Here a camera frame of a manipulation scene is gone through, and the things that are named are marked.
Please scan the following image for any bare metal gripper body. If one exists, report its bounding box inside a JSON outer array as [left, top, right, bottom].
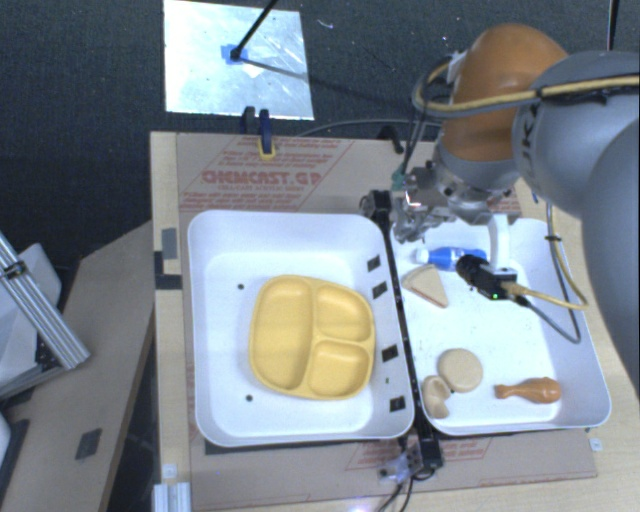
[[402, 160, 522, 227]]

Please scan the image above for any blue and white bottle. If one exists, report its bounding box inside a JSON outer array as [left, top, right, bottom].
[[410, 246, 489, 268]]

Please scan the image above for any beige sandwich wedge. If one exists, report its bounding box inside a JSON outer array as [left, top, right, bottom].
[[401, 263, 450, 309]]

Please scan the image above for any thin black rod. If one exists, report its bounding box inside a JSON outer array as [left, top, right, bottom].
[[378, 209, 432, 441]]

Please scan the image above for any brown cardboard board red print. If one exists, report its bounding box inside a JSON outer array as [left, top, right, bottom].
[[174, 131, 598, 512]]

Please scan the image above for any white plastic tray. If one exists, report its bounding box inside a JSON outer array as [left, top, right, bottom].
[[388, 214, 613, 437], [186, 209, 417, 449]]

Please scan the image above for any yellow divided plate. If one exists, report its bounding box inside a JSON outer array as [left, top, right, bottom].
[[247, 274, 377, 401]]

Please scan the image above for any round beige biscuit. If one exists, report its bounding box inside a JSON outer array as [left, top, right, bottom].
[[437, 348, 484, 395]]

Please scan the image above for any beige curled pastry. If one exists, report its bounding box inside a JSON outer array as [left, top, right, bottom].
[[420, 375, 452, 420]]

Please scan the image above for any brown chicken drumstick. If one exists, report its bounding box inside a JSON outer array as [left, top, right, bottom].
[[494, 376, 562, 404]]

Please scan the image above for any black block with wires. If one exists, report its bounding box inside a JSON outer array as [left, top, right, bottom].
[[417, 434, 445, 471], [360, 188, 393, 219]]

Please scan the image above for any black cylinder on white bracket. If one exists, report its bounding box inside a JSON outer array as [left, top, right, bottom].
[[454, 213, 519, 302]]

